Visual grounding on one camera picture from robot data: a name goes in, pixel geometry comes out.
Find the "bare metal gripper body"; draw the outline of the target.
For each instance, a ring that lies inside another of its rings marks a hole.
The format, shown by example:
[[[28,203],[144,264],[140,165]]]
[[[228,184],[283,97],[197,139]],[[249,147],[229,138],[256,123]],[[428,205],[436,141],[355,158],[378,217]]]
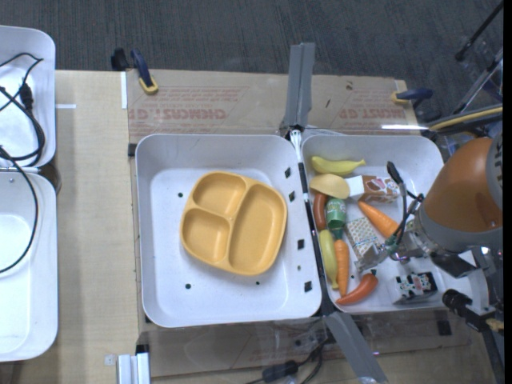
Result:
[[[430,240],[419,218],[401,223],[383,244],[388,256],[396,262],[412,258],[427,258],[431,254]]]

